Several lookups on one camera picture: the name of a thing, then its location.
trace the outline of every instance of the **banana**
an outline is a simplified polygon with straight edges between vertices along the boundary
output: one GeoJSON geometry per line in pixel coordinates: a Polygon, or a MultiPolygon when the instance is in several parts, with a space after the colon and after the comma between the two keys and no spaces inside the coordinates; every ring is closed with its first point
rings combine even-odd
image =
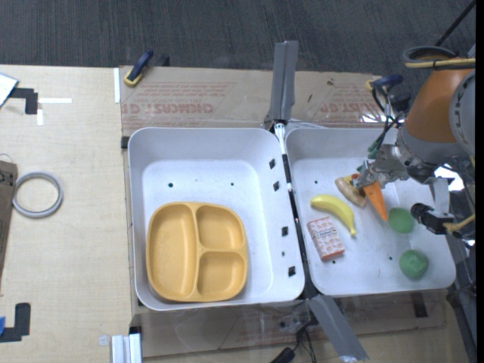
{"type": "Polygon", "coordinates": [[[332,213],[344,223],[351,235],[356,234],[355,214],[348,204],[343,202],[340,198],[326,194],[316,195],[311,199],[311,206],[332,213]]]}

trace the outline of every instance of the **green ball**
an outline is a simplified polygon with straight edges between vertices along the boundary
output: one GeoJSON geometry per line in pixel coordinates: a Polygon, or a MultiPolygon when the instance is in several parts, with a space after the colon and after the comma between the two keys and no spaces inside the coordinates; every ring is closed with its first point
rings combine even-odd
{"type": "Polygon", "coordinates": [[[427,257],[416,250],[407,250],[400,256],[400,270],[408,278],[417,280],[422,277],[429,266],[427,257]]]}
{"type": "Polygon", "coordinates": [[[414,229],[414,218],[403,208],[396,207],[389,211],[388,223],[398,233],[409,233],[414,229]]]}

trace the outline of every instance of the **yellow divided plate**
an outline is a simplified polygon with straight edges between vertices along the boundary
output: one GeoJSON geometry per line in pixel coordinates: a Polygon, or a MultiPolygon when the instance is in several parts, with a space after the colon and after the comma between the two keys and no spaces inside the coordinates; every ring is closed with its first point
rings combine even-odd
{"type": "Polygon", "coordinates": [[[230,299],[247,279],[244,225],[224,206],[165,204],[150,219],[146,266],[151,286],[165,299],[230,299]]]}

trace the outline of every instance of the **orange carrot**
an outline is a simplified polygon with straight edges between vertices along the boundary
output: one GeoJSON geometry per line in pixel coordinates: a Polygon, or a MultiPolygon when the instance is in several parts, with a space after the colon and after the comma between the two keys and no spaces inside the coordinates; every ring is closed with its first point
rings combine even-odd
{"type": "Polygon", "coordinates": [[[380,215],[381,219],[386,222],[388,220],[388,215],[386,214],[386,205],[381,192],[380,183],[376,181],[375,183],[365,185],[362,188],[378,215],[380,215]]]}

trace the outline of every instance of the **light wood surface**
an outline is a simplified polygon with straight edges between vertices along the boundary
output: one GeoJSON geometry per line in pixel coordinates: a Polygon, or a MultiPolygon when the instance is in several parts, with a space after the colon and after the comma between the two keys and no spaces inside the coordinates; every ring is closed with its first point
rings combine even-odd
{"type": "MultiPolygon", "coordinates": [[[[0,290],[0,316],[14,325],[14,307],[30,303],[30,335],[0,343],[0,361],[108,362],[105,337],[128,333],[132,319],[121,122],[113,69],[0,66],[0,72],[34,88],[45,104],[44,125],[9,99],[0,110],[0,153],[19,175],[46,171],[64,187],[60,209],[45,219],[13,212],[0,290]]],[[[55,194],[42,182],[25,184],[21,200],[45,208],[55,194]]],[[[455,315],[447,302],[442,326],[364,335],[372,362],[466,362],[455,315]]],[[[318,361],[340,361],[327,340],[313,342],[318,361]]],[[[151,358],[155,362],[271,361],[285,346],[151,358]]],[[[298,348],[294,361],[310,361],[298,348]]]]}

